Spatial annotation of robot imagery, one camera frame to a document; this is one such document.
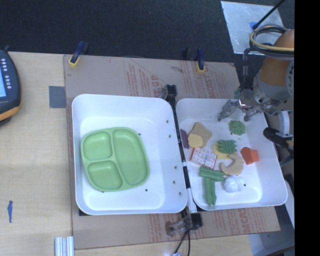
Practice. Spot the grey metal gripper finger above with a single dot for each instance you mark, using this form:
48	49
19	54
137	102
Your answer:
250	113
226	110

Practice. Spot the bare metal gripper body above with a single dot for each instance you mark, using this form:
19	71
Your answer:
265	103

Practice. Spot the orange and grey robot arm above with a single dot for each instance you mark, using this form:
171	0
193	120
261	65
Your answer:
275	67

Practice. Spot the green round toy broccoli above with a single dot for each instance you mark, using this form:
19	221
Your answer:
236	127

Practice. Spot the tan toy bread slice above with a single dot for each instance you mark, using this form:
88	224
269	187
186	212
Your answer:
201	130

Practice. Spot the green ridged toy vegetable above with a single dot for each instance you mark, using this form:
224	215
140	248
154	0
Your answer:
227	146

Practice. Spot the orange toy block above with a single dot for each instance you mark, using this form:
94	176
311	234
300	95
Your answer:
250	155

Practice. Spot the yellow round toy biscuit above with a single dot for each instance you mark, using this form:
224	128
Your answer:
195	140

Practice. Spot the yellow toy cheese slice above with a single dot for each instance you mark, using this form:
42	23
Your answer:
220	154

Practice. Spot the purple toy food slice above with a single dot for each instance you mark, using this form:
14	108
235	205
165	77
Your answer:
185	140

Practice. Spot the white and red packet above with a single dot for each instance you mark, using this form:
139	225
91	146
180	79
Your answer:
203	157

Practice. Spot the tan toy croissant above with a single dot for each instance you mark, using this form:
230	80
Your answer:
236	166

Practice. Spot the green toy asparagus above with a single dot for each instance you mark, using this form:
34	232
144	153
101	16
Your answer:
212	173
210	192

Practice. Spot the thin black and white rod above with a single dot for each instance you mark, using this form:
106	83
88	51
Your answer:
185	170

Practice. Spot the white plastic tray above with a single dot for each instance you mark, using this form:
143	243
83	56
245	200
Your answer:
140	200
265	185

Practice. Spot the white toy garlic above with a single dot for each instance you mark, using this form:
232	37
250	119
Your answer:
232	184

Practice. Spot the green divided plate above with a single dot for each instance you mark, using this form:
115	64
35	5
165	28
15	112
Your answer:
127	155

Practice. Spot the brown cardboard board red print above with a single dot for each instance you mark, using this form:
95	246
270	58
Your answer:
112	75

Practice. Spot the black cylinder on white bracket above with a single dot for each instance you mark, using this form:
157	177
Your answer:
283	125

